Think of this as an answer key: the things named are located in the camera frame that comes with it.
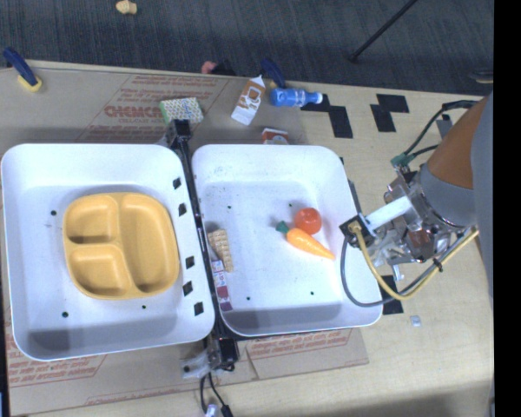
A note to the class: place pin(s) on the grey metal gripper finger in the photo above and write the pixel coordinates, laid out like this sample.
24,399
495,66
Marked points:
382,254
397,273

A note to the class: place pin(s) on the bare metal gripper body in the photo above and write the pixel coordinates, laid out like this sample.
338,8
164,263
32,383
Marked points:
421,233

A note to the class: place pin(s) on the tan waffle biscuit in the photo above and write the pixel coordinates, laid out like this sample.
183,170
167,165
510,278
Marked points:
222,248

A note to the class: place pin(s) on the orange carrot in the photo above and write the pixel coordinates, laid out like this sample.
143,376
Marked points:
306,241

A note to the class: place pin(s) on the blue bottle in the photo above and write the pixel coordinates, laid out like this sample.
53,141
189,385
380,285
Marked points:
288,97

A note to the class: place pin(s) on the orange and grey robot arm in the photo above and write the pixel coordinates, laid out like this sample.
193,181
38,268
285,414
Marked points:
453,154

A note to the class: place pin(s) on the white and maroon small packet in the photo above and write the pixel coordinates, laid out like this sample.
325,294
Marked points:
222,291

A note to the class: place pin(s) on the brown cardboard board red print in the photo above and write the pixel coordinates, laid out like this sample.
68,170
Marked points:
91,102

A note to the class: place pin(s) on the orange toy tomato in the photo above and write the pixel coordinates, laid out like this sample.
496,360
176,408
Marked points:
308,220

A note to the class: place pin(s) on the small orange and white carton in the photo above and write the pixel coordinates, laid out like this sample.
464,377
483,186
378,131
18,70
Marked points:
274,136

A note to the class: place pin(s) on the thin black and white rod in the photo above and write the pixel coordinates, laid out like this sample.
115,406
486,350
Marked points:
194,198

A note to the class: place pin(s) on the white plastic tray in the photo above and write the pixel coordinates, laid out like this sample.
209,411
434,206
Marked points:
39,250
278,285

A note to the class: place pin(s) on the green and white box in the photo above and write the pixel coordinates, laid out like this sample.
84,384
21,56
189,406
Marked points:
181,110

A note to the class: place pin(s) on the yellow toy food piece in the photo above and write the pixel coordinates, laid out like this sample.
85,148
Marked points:
126,7

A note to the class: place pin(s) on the yellow divided plate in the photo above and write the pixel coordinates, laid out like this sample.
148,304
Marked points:
121,250

